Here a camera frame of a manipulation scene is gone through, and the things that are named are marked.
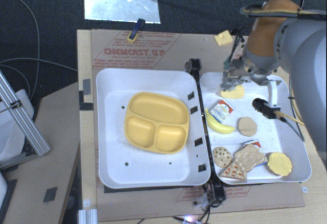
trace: yellow sticky note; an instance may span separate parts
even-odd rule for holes
[[[233,42],[233,38],[231,37],[228,30],[225,30],[224,32],[219,33],[217,36],[215,36],[215,40],[219,46]]]

